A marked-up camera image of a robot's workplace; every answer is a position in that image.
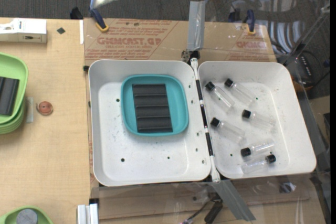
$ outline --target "white plastic box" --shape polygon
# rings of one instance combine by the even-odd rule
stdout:
[[[47,43],[47,20],[14,18],[0,25],[0,41]]]
[[[247,178],[309,173],[316,157],[288,70],[274,62],[204,62],[200,82],[208,123],[212,117],[227,120],[246,133],[247,143],[271,137],[277,161],[267,170],[243,174],[240,148],[209,127],[216,168],[226,178]],[[189,122],[177,135],[139,136],[128,131],[121,113],[121,85],[135,74],[174,76],[184,88]],[[224,88],[230,77],[255,92],[249,107],[276,121],[272,133],[243,121],[246,107],[238,100],[226,113],[209,96],[204,85],[212,81]],[[105,186],[194,182],[211,171],[205,129],[193,69],[181,61],[98,60],[89,68],[92,118],[93,172]]]

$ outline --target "clear vial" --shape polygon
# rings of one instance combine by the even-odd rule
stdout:
[[[245,131],[228,123],[227,121],[221,121],[217,118],[213,118],[210,124],[214,128],[218,129],[221,135],[234,143],[243,145],[246,142]]]
[[[243,158],[247,158],[249,156],[256,156],[262,153],[270,152],[274,148],[275,143],[273,139],[266,139],[264,141],[259,141],[256,143],[252,143],[247,147],[244,147],[240,150],[240,154]]]
[[[244,174],[249,174],[256,172],[258,170],[266,169],[276,161],[275,155],[270,154],[268,156],[259,156],[258,158],[252,159],[241,166],[241,170]]]
[[[252,104],[256,100],[256,95],[240,83],[227,79],[224,83],[232,95],[246,105]]]
[[[235,104],[235,102],[220,87],[215,86],[211,81],[205,85],[205,88],[211,93],[212,98],[216,102],[220,102],[221,107],[225,112],[228,112]]]
[[[244,109],[242,112],[242,117],[243,119],[248,120],[255,127],[259,127],[267,131],[271,131],[275,126],[275,122],[273,120],[255,111]]]

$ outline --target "clear plastic sheet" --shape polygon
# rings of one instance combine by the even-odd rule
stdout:
[[[190,1],[206,3],[200,62],[274,61],[286,65],[318,160],[317,168],[310,174],[230,180],[239,195],[231,193],[225,200],[210,178],[202,182],[106,187],[98,183],[92,171],[89,134],[90,198],[99,203],[100,223],[206,223],[205,218],[215,204],[223,208],[218,210],[213,223],[328,222],[330,58],[316,52],[318,46],[330,46],[330,12],[322,12],[328,1],[91,0],[90,8],[99,11],[109,30],[102,33],[93,18],[85,19],[85,65],[99,59],[186,61],[183,56],[188,41]],[[249,9],[255,15],[254,35],[249,34],[246,21]],[[302,72],[302,55],[322,63],[321,70],[308,78],[312,81]],[[310,94],[317,90],[323,92],[323,97],[316,99]],[[89,130],[90,117],[88,107]]]

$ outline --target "green container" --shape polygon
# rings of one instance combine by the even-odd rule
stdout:
[[[38,224],[53,224],[51,219],[36,206],[22,206],[0,217],[0,224],[16,224],[17,215],[25,209],[31,209],[37,214]]]
[[[12,115],[0,115],[0,127],[17,117],[22,102],[24,101],[25,91],[28,80],[28,68],[26,64],[19,58],[0,52],[0,77],[12,78],[19,80],[17,96],[15,99]]]

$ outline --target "wooden tabletop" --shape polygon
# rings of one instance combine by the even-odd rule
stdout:
[[[90,197],[83,44],[78,20],[49,19],[47,30],[46,44],[0,43],[1,52],[28,67],[26,97],[54,108],[48,116],[34,109],[32,123],[24,117],[17,130],[0,135],[0,216],[34,205],[54,224],[73,224],[77,206]]]

